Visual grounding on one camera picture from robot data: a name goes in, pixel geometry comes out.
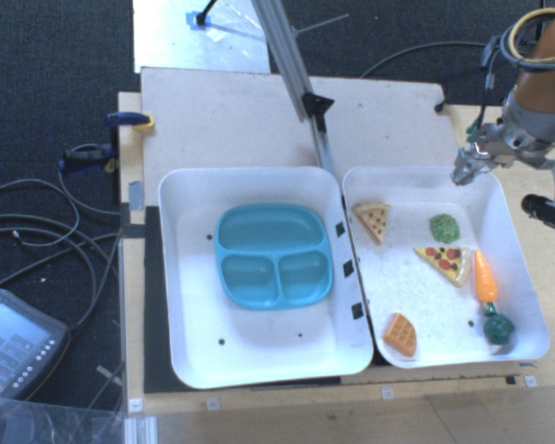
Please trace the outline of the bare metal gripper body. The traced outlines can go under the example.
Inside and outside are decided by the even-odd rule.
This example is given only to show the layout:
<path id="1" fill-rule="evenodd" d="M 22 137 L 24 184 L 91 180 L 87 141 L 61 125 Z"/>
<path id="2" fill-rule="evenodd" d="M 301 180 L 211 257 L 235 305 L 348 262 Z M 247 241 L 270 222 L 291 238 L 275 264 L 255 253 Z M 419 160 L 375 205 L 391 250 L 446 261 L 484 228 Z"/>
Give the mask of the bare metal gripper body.
<path id="1" fill-rule="evenodd" d="M 537 167 L 537 140 L 518 124 L 474 122 L 466 131 L 466 139 L 471 158 L 488 161 L 492 170 L 510 167 L 516 161 Z"/>

